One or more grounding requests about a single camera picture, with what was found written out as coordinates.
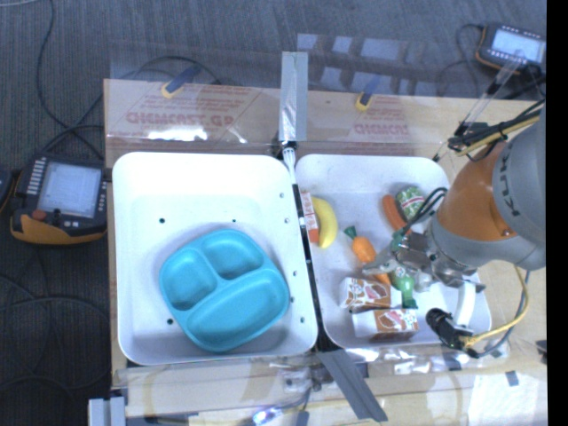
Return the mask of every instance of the yellow banana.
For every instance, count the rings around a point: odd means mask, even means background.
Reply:
[[[337,236],[337,218],[328,201],[312,196],[313,211],[319,221],[319,247],[327,248]]]

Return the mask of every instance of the blue divided plate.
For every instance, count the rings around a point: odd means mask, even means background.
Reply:
[[[289,305],[288,284],[247,234],[222,229],[178,249],[160,289],[177,323],[205,351],[225,352],[264,333]]]

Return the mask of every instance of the gray floor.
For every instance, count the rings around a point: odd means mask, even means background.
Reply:
[[[381,93],[475,98],[495,74],[464,62],[473,57],[476,26],[500,21],[547,33],[547,0],[5,6],[18,1],[0,0],[0,165],[9,170],[21,169],[70,124],[101,125],[102,80],[132,74],[148,61],[155,60],[137,77],[178,73],[187,61],[175,56],[205,65],[211,74],[203,73],[204,82],[278,87],[281,53],[307,50],[312,89],[360,91],[368,75],[381,74]],[[361,68],[361,58],[377,70]],[[541,98],[545,84],[526,86],[514,79],[503,97]],[[103,153],[102,130],[82,134]],[[55,152],[98,157],[73,137]],[[109,394],[107,239],[35,247],[13,239],[8,215],[5,209],[0,216],[0,423],[87,424],[87,399]]]

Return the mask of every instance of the snack package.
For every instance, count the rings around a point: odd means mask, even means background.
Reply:
[[[343,279],[340,284],[339,305],[349,312],[392,308],[400,303],[400,292],[390,284],[352,277]]]
[[[409,339],[418,331],[414,309],[377,309],[352,314],[356,337],[370,341]]]

